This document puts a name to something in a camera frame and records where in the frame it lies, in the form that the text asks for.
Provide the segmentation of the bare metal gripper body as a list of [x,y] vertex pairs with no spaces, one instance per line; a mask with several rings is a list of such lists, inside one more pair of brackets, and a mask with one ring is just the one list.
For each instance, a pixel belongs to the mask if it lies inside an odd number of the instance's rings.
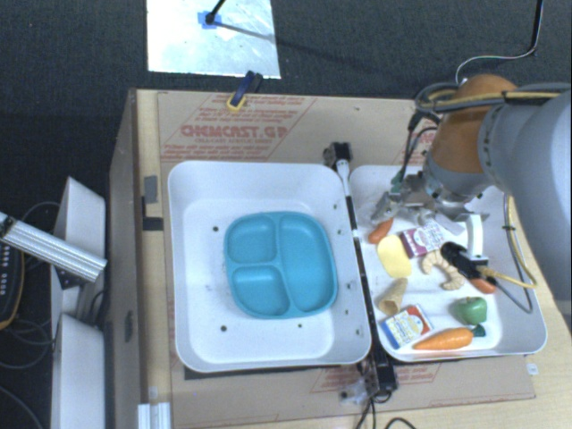
[[490,217],[488,213],[470,211],[466,198],[447,190],[429,172],[409,174],[402,181],[395,181],[391,194],[396,201],[395,216],[406,217],[406,206],[432,208],[436,211],[436,216],[431,222],[439,224],[453,235],[467,231],[470,221],[482,223]]

